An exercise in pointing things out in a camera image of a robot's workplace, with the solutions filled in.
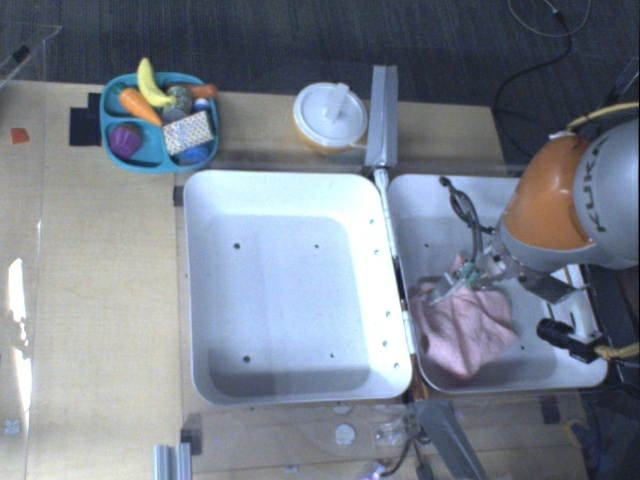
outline wooden table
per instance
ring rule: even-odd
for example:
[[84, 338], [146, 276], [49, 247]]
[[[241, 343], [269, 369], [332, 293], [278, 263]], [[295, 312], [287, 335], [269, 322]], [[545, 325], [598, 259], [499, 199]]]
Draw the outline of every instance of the wooden table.
[[[70, 107], [85, 107], [87, 94], [101, 87], [47, 85], [29, 478], [151, 478], [153, 446], [175, 445], [188, 416], [183, 408], [196, 406], [219, 430], [215, 457], [228, 461], [196, 478], [355, 478], [366, 450], [338, 456], [322, 443], [331, 440], [333, 422], [345, 418], [373, 432], [367, 422], [385, 410], [378, 405], [216, 409], [190, 399], [181, 359], [188, 341], [181, 334], [185, 279], [176, 177], [131, 173], [99, 148], [69, 147]], [[28, 105], [29, 84], [23, 97]], [[229, 161], [219, 166], [237, 167], [243, 158], [255, 165], [275, 158], [277, 166], [274, 151], [285, 165], [302, 158], [324, 166], [293, 135], [292, 102], [221, 93], [220, 158]], [[426, 160], [434, 170], [502, 162], [486, 108], [403, 103], [399, 121], [401, 140], [410, 144], [401, 158]], [[580, 451], [562, 426], [542, 424], [537, 398], [460, 403], [466, 407], [461, 422], [492, 478], [586, 478]], [[559, 403], [563, 417], [580, 415], [573, 395]], [[308, 427], [301, 426], [305, 418]], [[372, 440], [372, 434], [360, 437]], [[301, 462], [283, 458], [291, 450]], [[423, 452], [437, 478], [447, 478], [433, 447]], [[206, 460], [200, 462], [205, 471]], [[414, 478], [414, 471], [411, 457], [396, 478]]]

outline pink towel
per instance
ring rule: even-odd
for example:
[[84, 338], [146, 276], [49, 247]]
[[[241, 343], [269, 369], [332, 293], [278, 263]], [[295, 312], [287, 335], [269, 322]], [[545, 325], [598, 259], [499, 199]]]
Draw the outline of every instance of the pink towel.
[[[452, 267], [462, 265], [459, 256]], [[462, 286], [453, 295], [430, 306], [426, 293], [432, 283], [421, 283], [410, 301], [414, 319], [422, 329], [420, 348], [428, 361], [459, 379], [473, 377], [513, 345], [511, 307], [498, 291], [473, 291]]]

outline round container with lid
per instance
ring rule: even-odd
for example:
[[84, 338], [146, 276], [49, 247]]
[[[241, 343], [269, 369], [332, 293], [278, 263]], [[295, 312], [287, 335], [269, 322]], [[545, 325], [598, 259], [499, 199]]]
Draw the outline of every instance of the round container with lid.
[[294, 103], [293, 118], [300, 139], [323, 154], [355, 147], [367, 131], [367, 110], [345, 84], [305, 87]]

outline dark floor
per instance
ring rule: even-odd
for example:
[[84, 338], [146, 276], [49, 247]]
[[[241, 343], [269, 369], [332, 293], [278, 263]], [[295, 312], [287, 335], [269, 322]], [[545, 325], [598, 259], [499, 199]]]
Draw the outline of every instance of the dark floor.
[[[222, 89], [293, 94], [312, 81], [343, 81], [368, 97], [371, 66], [395, 64], [400, 98], [491, 105], [511, 74], [561, 53], [566, 39], [527, 30], [509, 0], [0, 0], [5, 21], [61, 24], [49, 78], [105, 83], [149, 56]], [[589, 0], [549, 0], [577, 28]], [[562, 33], [540, 0], [513, 0], [522, 19]], [[508, 160], [596, 108], [638, 56], [639, 0], [592, 0], [562, 62], [510, 84], [500, 106]], [[637, 85], [633, 88], [637, 94]]]

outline toy banana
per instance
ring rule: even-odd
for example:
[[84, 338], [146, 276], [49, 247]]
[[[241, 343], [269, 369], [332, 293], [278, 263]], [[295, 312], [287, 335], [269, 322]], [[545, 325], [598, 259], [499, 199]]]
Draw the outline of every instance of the toy banana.
[[156, 84], [153, 66], [146, 57], [138, 65], [138, 89], [145, 99], [154, 107], [164, 107], [175, 104], [175, 96], [169, 96], [162, 92]]

